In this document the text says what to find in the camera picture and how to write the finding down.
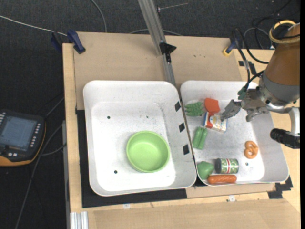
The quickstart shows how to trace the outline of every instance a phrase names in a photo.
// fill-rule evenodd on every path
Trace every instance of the orange-red object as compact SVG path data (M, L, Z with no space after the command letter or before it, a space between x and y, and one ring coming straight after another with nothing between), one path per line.
M244 155L249 159L255 158L258 153L258 146L256 143L253 141L247 141L245 147Z
M214 183L233 183L237 180L236 175L214 175L214 176L209 176L208 177L208 182L210 184Z
M218 100L212 98L206 98L204 101L204 106L207 112L216 114L220 111L220 107L218 105Z

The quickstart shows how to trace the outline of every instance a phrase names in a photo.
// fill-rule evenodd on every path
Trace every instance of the white plastic tray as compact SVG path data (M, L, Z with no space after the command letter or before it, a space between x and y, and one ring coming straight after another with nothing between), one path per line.
M186 188L196 180L179 95L167 82L92 81L83 90L89 180L101 196ZM136 132L157 132L171 157L155 173L135 170L126 144Z
M219 101L223 112L231 99L237 100L237 92L244 85L244 82L187 81L181 86L183 105L204 102L209 97ZM250 88L255 87L256 84L250 84ZM271 115L256 116L251 122L246 121L246 115L247 112L242 109L236 116L229 118L225 133L208 129L204 149L193 149L196 164L201 161L214 163L217 158L236 158L239 161L237 184L285 181L289 170L280 144L270 138L274 128ZM203 116L187 116L186 122L193 140L197 127L203 125ZM254 159L244 156L244 144L248 140L259 146L258 155ZM202 181L210 186L220 186L211 185L207 180Z

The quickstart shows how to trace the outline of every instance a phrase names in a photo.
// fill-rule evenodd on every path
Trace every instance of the black hole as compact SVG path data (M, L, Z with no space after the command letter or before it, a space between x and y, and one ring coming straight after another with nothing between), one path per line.
M179 130L180 132L182 132L185 129L184 123L182 123L181 125L179 125Z
M176 110L176 112L177 112L180 108L181 108L180 103L177 102L177 103L175 104L175 110Z
M183 154L186 155L190 152L189 146L188 145L184 145L183 146Z

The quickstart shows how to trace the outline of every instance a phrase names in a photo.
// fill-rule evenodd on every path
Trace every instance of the wooden table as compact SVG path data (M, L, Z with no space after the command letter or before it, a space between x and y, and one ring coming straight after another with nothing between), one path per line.
M83 109L82 88L90 80L165 80L162 59L155 55L149 35L79 32L86 53L78 54L72 44L63 45L63 71L69 169L70 212L88 212L90 229L116 228L300 228L300 151L282 146L294 185L281 199L269 199L275 184L224 187L190 187L180 200L131 203L83 208L81 202L78 127L75 109ZM177 88L187 80L246 80L241 60L234 51L222 50L228 39L167 36L177 46L172 53ZM253 50L268 61L273 51ZM265 65L255 63L257 71ZM290 129L287 114L272 114L274 125Z

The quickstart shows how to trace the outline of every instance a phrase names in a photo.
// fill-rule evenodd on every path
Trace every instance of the black floor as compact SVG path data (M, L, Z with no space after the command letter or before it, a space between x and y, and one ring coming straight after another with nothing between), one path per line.
M94 0L101 8L108 32L129 33L145 29L137 0ZM269 31L278 20L300 21L300 0L155 0L164 9L165 30L185 36L230 37L239 27ZM104 32L97 8L89 0L0 0L0 16L66 33ZM50 42L51 32L20 25L0 17L0 109L45 116L63 97L61 53ZM251 49L268 48L263 33L246 35ZM65 119L61 103L47 118L48 139ZM62 145L61 130L45 152ZM12 229L24 201L35 162L22 167L0 167L0 228ZM63 154L41 157L29 190L20 229L63 229L65 193Z

